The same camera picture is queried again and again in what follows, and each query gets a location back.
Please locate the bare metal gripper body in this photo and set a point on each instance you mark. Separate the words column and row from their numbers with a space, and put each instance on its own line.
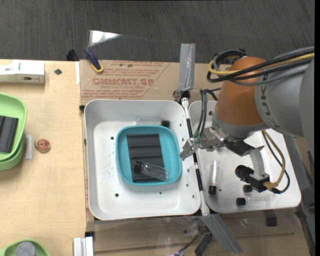
column 212, row 138

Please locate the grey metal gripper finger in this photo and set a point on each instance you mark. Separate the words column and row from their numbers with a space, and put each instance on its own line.
column 187, row 153
column 190, row 144

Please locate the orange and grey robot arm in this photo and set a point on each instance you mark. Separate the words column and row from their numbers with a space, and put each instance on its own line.
column 237, row 100

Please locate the thin black and white rod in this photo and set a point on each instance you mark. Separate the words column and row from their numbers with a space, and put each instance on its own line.
column 199, row 178

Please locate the clear plastic bottle black cap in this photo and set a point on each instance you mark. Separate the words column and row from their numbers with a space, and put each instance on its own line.
column 213, row 175
column 152, row 122
column 153, row 171
column 247, row 188
column 252, row 200

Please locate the black ribbed rectangular insert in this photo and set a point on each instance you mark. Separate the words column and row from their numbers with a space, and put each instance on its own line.
column 143, row 146
column 7, row 133

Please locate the blue divided plate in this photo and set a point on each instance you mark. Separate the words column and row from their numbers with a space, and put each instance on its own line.
column 122, row 155

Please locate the white plastic tray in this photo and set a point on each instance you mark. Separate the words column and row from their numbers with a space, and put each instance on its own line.
column 230, row 202
column 105, row 195

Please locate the brown cardboard board red print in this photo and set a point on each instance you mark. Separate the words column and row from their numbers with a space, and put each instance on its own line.
column 130, row 82

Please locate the green divided plate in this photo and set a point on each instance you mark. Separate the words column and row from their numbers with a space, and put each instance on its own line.
column 41, row 248
column 12, row 106

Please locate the white carton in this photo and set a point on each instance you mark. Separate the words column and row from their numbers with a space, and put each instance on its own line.
column 22, row 71

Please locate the grey can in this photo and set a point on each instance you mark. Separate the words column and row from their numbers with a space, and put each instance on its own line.
column 25, row 249

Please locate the black cylinder on white bracket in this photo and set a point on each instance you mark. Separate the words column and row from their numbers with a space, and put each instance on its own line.
column 258, row 181

